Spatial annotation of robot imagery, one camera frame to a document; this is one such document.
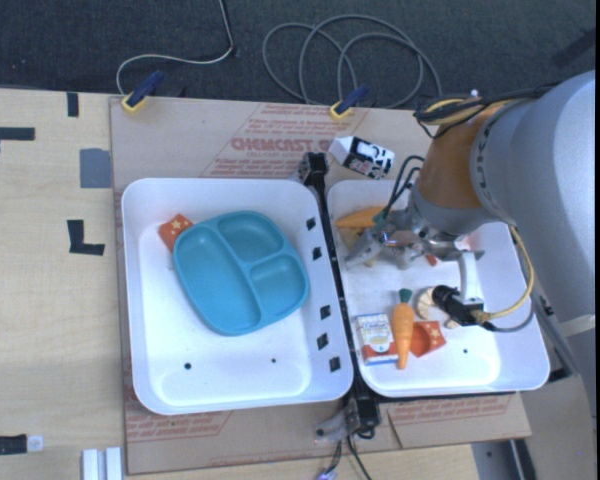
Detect black and white milk carton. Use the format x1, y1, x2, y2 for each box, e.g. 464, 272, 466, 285
328, 135, 396, 181

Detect orange carrot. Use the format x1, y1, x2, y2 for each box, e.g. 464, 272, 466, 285
391, 288, 416, 371

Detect black cylinder on white bracket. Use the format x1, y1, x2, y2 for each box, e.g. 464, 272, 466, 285
431, 249, 487, 327

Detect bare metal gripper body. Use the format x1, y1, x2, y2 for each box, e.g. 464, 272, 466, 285
378, 217, 477, 264

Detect beige bread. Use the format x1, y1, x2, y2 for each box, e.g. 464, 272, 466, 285
413, 286, 444, 319

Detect white and red carton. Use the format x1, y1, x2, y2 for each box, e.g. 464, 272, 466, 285
354, 312, 400, 367

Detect white plastic tray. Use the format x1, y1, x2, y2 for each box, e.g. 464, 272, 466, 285
121, 177, 355, 416
326, 178, 551, 398

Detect thin black rod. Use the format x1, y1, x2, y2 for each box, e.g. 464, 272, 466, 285
313, 180, 366, 404

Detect orange pizza slice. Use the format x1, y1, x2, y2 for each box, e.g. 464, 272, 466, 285
335, 206, 387, 231

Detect black block with thin wires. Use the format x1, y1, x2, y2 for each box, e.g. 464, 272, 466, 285
301, 151, 330, 187
313, 395, 382, 442

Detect red packet with yellow star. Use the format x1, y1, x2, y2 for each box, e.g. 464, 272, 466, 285
408, 320, 448, 359
157, 213, 195, 253

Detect blue divided plate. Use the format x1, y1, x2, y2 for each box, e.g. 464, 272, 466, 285
172, 210, 310, 337

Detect brown cardboard board red print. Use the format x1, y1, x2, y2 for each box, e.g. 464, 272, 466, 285
108, 95, 534, 475

